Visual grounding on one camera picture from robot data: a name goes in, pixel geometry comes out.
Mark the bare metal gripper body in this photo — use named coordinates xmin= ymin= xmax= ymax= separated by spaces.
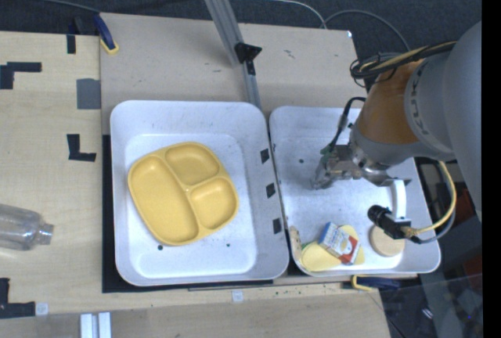
xmin=321 ymin=144 xmax=391 ymax=184

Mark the white plastic tray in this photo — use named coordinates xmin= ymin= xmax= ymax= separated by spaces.
xmin=269 ymin=105 xmax=442 ymax=278
xmin=109 ymin=99 xmax=291 ymax=287

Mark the white blue red small carton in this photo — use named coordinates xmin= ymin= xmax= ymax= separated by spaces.
xmin=318 ymin=221 xmax=362 ymax=265

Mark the tan round biscuit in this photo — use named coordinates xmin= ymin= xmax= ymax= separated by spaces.
xmin=369 ymin=225 xmax=406 ymax=258

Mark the yellow divided plate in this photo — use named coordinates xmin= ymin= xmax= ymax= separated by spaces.
xmin=127 ymin=141 xmax=240 ymax=247

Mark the clear plastic bottle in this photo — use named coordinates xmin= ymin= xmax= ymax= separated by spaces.
xmin=0 ymin=203 xmax=56 ymax=252

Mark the black cylinder on white bracket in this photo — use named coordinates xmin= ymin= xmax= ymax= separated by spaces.
xmin=366 ymin=178 xmax=413 ymax=241

